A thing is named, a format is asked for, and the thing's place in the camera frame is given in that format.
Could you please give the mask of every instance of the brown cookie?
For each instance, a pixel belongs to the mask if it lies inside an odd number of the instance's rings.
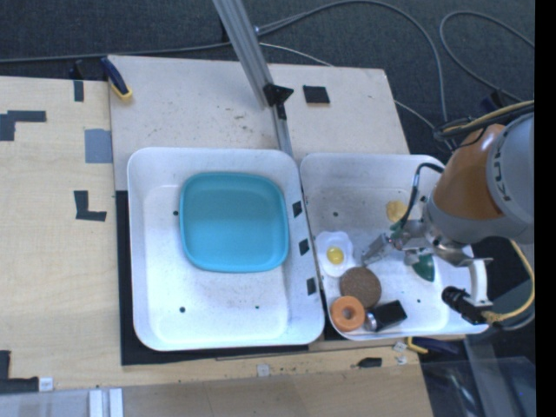
[[[343,296],[354,296],[367,309],[374,306],[381,298],[382,286],[371,270],[356,267],[341,276],[340,292]]]

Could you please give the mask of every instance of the white tray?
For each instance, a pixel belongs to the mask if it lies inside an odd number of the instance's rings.
[[[408,203],[414,172],[421,162],[441,162],[430,156],[312,154],[301,163],[301,179],[308,210],[311,233],[343,231],[354,244],[354,258],[361,256],[380,234],[388,232],[392,223],[386,205],[393,200]],[[420,193],[428,195],[438,180],[429,169],[420,173]],[[418,217],[417,203],[412,217]],[[469,291],[471,277],[466,268],[456,268],[434,257],[434,281],[420,278],[403,262],[402,252],[368,266],[381,282],[379,305],[399,300],[407,318],[400,324],[375,333],[360,328],[342,333],[350,340],[377,340],[404,336],[434,334],[476,334],[487,325],[472,325],[449,308],[441,299],[447,286]],[[320,270],[328,307],[340,294],[339,278]]]
[[[180,190],[189,177],[208,171],[261,175],[280,187],[289,228],[288,257],[280,267],[225,274],[188,261],[176,215]],[[277,150],[140,149],[129,159],[128,188],[133,321],[146,346],[241,348],[318,338],[324,310],[305,210],[293,208],[302,194],[290,156]]]

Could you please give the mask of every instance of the toy donut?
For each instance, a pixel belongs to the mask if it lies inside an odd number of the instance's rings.
[[[341,296],[330,306],[330,319],[340,332],[350,332],[365,322],[365,308],[354,296]]]

